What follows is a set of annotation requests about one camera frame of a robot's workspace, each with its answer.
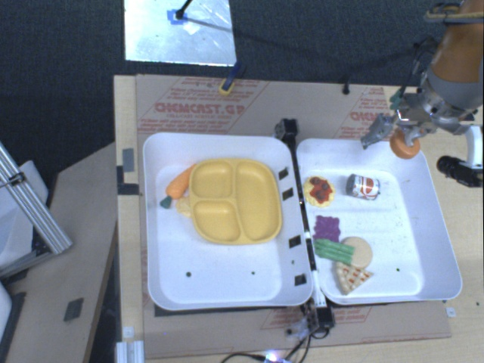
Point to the white plastic tray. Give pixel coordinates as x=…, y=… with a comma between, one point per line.
x=227, y=270
x=408, y=236

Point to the black cylinder on white bracket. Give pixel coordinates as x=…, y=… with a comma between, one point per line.
x=459, y=168

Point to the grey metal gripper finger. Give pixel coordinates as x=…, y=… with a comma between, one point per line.
x=378, y=129
x=411, y=136

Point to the green asparagus bundle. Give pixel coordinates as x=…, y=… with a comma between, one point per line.
x=332, y=251

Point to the brown cardboard board red print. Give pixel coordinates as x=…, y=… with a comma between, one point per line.
x=321, y=108

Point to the thin black and white rod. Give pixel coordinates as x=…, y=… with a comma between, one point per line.
x=303, y=210

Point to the beige lattice pie slice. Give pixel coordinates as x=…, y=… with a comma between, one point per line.
x=351, y=278

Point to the red and white can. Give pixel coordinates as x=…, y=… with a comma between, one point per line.
x=363, y=187

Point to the yellow divided plate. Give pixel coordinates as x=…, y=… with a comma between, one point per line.
x=234, y=202

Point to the orange carrot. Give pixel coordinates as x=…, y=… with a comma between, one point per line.
x=180, y=183

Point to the pale yellow biscuit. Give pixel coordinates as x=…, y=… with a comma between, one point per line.
x=183, y=207

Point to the round spaghetti with meatballs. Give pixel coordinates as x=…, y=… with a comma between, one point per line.
x=319, y=191

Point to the purple grapes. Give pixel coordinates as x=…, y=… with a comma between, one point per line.
x=327, y=228

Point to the orange round toy food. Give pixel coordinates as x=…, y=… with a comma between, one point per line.
x=404, y=150

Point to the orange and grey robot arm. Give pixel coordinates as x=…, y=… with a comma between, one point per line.
x=457, y=47

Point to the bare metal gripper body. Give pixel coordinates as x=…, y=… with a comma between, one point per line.
x=435, y=113

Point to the round beige bread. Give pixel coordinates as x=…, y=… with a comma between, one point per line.
x=362, y=253

